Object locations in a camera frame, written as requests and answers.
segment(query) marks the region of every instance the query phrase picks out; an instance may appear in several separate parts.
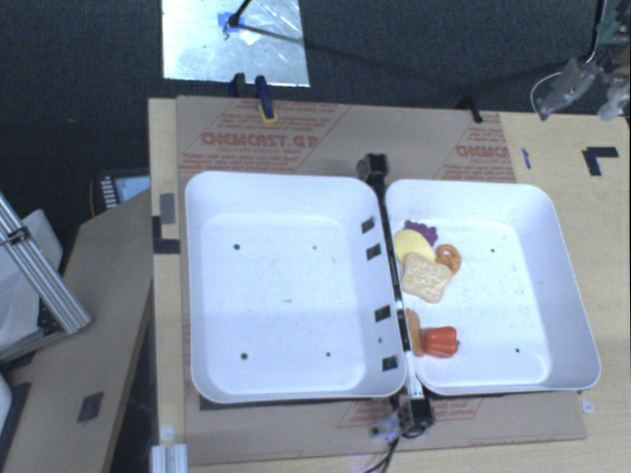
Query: brown donut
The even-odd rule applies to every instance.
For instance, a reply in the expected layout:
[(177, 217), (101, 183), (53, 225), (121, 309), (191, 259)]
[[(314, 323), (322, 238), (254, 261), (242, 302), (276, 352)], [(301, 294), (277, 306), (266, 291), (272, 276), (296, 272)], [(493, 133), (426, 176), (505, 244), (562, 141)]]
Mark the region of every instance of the brown donut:
[(459, 270), (461, 261), (460, 253), (453, 245), (444, 243), (436, 247), (436, 262), (447, 266), (454, 275)]

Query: black pole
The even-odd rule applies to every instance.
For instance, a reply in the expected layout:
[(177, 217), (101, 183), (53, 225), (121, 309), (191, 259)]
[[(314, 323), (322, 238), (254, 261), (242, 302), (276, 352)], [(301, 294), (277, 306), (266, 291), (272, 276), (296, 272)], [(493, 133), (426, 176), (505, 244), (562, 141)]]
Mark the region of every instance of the black pole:
[(247, 6), (249, 5), (249, 3), (252, 0), (244, 0), (244, 3), (241, 4), (241, 7), (239, 8), (239, 10), (233, 14), (230, 18), (228, 18), (228, 21), (226, 23), (226, 28), (230, 27), (230, 28), (236, 28), (237, 25), (239, 24), (239, 19), (241, 17), (241, 14), (244, 13), (245, 9), (247, 9)]

